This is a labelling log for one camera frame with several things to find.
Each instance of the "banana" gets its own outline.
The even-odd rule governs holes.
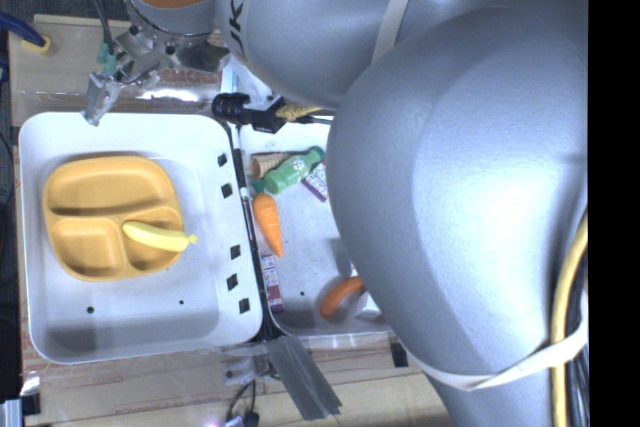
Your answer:
[[[177,230],[165,230],[138,221],[125,222],[122,225],[122,231],[127,237],[140,244],[177,253],[184,251],[189,244],[198,242],[197,235],[187,235]]]

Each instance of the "wooden surface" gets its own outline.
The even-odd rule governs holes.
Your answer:
[[[10,42],[14,126],[45,110],[80,110],[86,77],[95,67],[93,50],[99,46],[101,32],[94,21],[59,17],[39,21],[39,29],[53,36],[52,54],[30,55],[17,39]],[[65,95],[73,96],[73,102],[65,102]],[[17,149],[14,160],[20,227]],[[42,409],[41,414],[25,418],[27,426],[214,426],[224,422],[229,402],[240,387],[237,379],[227,377],[229,368],[243,361],[233,352],[163,354],[71,366],[42,358],[29,337],[24,261],[18,228],[23,373],[25,382],[39,383]],[[314,426],[451,425],[418,367],[411,361],[407,367],[394,367],[389,342],[387,334],[304,340],[343,404],[340,415],[315,421]],[[240,401],[238,411],[248,402],[248,398]],[[255,410],[261,427],[308,423],[283,385],[270,377],[258,381]]]

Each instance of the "orange toy food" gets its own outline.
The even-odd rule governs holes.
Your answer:
[[[349,294],[354,292],[363,292],[364,283],[360,276],[352,276],[338,283],[335,287],[329,290],[329,293],[324,296],[322,304],[320,305],[320,315],[325,319],[330,319],[336,313],[338,306],[342,300]]]
[[[253,200],[253,215],[271,249],[282,258],[284,251],[276,200],[264,192],[259,193]]]

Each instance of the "yellow plate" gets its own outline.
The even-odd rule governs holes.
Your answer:
[[[122,232],[126,221],[183,230],[173,182],[147,158],[100,157],[64,164],[47,179],[43,206],[53,252],[76,278],[142,276],[169,268],[182,254],[145,246]]]

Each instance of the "green bottle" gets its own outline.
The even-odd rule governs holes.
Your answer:
[[[314,146],[303,155],[288,158],[276,169],[264,175],[264,185],[271,194],[278,194],[290,185],[301,182],[313,170],[313,166],[324,160],[322,148]]]

